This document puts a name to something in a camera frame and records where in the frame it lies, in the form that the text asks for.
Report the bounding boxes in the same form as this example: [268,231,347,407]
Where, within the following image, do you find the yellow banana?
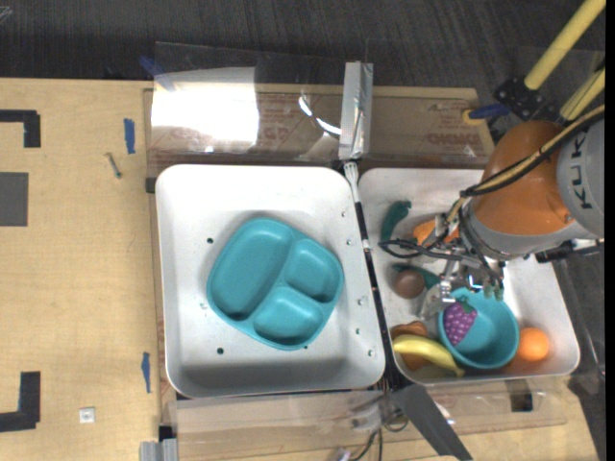
[392,333,466,378]

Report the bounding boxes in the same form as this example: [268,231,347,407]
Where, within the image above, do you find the orange fruit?
[516,327,551,363]

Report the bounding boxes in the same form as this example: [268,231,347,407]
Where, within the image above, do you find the orange-brown toy pastry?
[390,321,432,372]

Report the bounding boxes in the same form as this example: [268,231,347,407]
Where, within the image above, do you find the green toy vegetable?
[380,200,413,245]

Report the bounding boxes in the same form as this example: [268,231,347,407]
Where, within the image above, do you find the blue divided plate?
[206,216,345,352]

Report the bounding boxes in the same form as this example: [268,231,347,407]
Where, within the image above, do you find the purple grapes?
[442,298,479,347]

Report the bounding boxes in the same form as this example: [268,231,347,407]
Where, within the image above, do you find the white plastic tray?
[357,167,581,387]
[154,163,387,400]

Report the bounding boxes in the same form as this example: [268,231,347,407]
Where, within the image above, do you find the orange carrot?
[411,217,458,247]

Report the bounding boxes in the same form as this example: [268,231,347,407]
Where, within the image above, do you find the blue bowl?
[436,285,521,371]

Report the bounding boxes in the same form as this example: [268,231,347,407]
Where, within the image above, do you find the black cylinder on white bracket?
[534,237,602,264]

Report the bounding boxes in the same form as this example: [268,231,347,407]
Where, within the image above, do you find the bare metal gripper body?
[439,247,506,295]

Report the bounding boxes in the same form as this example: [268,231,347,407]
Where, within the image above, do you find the brown egg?
[393,269,427,301]

